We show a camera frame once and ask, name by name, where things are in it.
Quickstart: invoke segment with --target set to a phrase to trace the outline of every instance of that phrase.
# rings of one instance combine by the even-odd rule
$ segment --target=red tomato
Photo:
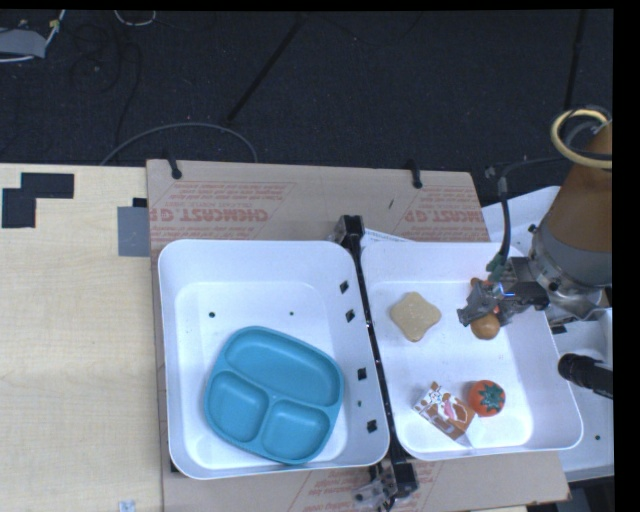
[[[479,380],[469,389],[467,403],[478,416],[495,416],[504,407],[504,389],[492,380]]]

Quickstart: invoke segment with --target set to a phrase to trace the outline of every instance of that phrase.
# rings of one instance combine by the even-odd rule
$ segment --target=white tray
[[[158,273],[169,451],[182,473],[213,479],[368,466],[384,457],[389,429],[355,265],[345,249],[326,241],[179,240],[161,252]],[[249,453],[207,424],[207,379],[225,342],[247,326],[306,341],[342,370],[341,410],[310,462],[291,466]]]
[[[562,450],[582,437],[582,420],[544,312],[516,315],[493,340],[477,339],[458,320],[472,277],[484,278],[498,243],[376,242],[362,254],[371,316],[387,379],[400,444],[422,460],[538,450]],[[515,248],[512,256],[521,255]],[[390,308],[410,292],[442,312],[425,337],[408,341]],[[469,382],[489,379],[505,389],[502,412],[478,418],[483,434],[473,446],[456,442],[412,410],[437,381],[464,400]]]

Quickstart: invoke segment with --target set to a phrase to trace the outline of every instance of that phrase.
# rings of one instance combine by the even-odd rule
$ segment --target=toy bread slice
[[[420,341],[442,318],[440,310],[418,292],[409,292],[391,308],[391,319],[409,341]]]

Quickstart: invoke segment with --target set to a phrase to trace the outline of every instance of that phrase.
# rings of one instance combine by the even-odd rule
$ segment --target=blue plate
[[[226,441],[284,464],[324,448],[342,405],[344,377],[327,354],[265,327],[236,331],[204,394],[211,428]]]

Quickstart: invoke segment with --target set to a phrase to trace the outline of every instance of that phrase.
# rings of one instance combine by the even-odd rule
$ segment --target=brown cylinder
[[[612,154],[612,123],[603,127],[587,151]],[[558,191],[546,222],[560,242],[595,252],[612,250],[612,172],[575,164]]]

